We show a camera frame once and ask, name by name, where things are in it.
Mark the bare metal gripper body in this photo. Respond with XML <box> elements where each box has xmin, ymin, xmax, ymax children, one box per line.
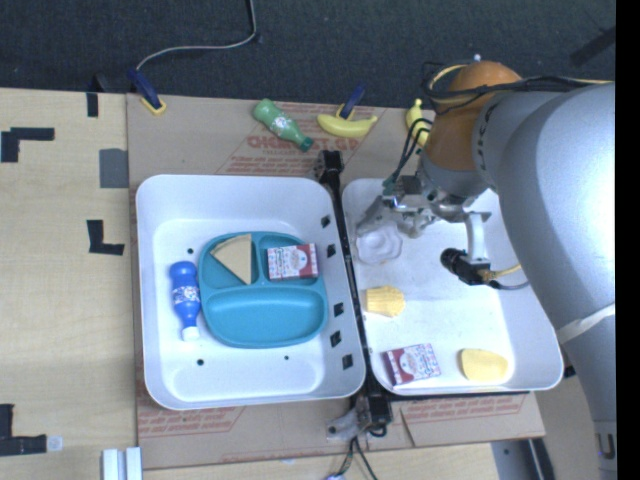
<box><xmin>381</xmin><ymin>174</ymin><xmax>494</xmax><ymax>225</ymax></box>

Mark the thin black rod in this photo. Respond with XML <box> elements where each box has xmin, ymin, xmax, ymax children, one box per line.
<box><xmin>325</xmin><ymin>167</ymin><xmax>377</xmax><ymax>400</ymax></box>

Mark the yellow ridged corn piece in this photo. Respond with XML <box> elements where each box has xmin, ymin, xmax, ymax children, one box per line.
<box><xmin>363</xmin><ymin>286</ymin><xmax>407</xmax><ymax>318</ymax></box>

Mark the yellow banana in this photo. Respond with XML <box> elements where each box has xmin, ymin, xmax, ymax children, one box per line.
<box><xmin>404</xmin><ymin>98</ymin><xmax>432</xmax><ymax>149</ymax></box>
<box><xmin>316</xmin><ymin>112</ymin><xmax>380</xmax><ymax>139</ymax></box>

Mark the red and white carton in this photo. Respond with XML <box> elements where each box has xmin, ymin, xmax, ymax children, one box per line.
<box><xmin>265</xmin><ymin>242</ymin><xmax>320</xmax><ymax>282</ymax></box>
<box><xmin>381</xmin><ymin>342</ymin><xmax>443</xmax><ymax>388</ymax></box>

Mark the white plastic tray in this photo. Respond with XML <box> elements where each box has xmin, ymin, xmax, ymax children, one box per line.
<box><xmin>134</xmin><ymin>173</ymin><xmax>368</xmax><ymax>412</ymax></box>
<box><xmin>341</xmin><ymin>177</ymin><xmax>566</xmax><ymax>397</ymax></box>

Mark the green bottle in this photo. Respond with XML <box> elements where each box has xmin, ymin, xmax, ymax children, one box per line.
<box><xmin>251</xmin><ymin>98</ymin><xmax>316</xmax><ymax>154</ymax></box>

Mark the yellow pizza slice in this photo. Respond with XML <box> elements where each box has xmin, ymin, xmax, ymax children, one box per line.
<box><xmin>208</xmin><ymin>232</ymin><xmax>254</xmax><ymax>286</ymax></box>

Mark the blue divided plate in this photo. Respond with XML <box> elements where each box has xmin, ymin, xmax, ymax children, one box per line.
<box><xmin>197</xmin><ymin>230</ymin><xmax>330</xmax><ymax>350</ymax></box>

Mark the brown cardboard board red print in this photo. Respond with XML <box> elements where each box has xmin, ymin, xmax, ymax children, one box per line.
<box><xmin>125</xmin><ymin>92</ymin><xmax>548</xmax><ymax>471</ymax></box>

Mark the blue bottle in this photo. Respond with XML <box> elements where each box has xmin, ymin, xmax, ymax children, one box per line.
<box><xmin>167</xmin><ymin>260</ymin><xmax>203</xmax><ymax>343</ymax></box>

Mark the black cylinder on white bracket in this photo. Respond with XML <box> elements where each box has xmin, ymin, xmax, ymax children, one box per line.
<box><xmin>439</xmin><ymin>210</ymin><xmax>494</xmax><ymax>287</ymax></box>

